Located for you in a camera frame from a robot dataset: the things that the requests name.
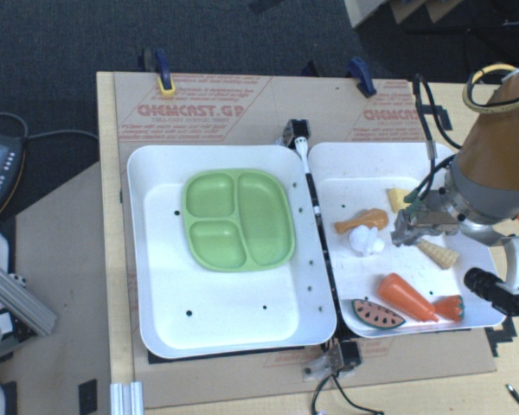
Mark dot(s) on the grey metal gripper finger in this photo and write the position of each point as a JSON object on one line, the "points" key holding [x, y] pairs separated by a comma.
{"points": [[404, 221], [404, 238]]}

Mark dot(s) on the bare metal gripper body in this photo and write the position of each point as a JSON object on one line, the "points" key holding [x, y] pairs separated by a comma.
{"points": [[441, 222]]}

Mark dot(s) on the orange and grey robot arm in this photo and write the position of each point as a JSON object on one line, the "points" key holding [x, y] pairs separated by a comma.
{"points": [[497, 145]]}

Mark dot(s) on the yellow cheese wedge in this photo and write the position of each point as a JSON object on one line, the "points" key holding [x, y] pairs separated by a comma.
{"points": [[397, 199]]}

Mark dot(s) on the beige ice cream cone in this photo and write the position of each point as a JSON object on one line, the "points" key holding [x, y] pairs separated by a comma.
{"points": [[439, 254]]}

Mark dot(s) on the brown chicken drumstick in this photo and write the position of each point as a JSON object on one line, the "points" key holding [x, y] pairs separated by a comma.
{"points": [[367, 219]]}

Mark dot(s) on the white lumpy toy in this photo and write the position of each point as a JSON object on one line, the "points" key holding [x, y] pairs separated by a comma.
{"points": [[365, 240]]}

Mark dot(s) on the orange carrot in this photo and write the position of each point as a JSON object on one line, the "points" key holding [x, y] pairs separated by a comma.
{"points": [[404, 295]]}

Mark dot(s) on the white plastic tray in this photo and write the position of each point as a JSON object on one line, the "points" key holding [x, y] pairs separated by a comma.
{"points": [[225, 301], [359, 175]]}

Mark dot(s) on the red watermelon slice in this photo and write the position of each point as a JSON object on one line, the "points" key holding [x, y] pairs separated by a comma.
{"points": [[374, 314]]}

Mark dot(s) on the thin black and white rod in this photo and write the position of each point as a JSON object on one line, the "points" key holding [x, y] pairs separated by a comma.
{"points": [[315, 201]]}

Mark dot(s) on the green divided plate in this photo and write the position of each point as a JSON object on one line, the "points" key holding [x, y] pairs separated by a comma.
{"points": [[259, 214]]}

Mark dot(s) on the brown cardboard board red print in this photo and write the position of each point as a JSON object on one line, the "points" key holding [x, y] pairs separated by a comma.
{"points": [[242, 106]]}

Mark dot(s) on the black cylinder on white bracket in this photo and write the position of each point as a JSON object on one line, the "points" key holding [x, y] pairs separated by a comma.
{"points": [[486, 284]]}

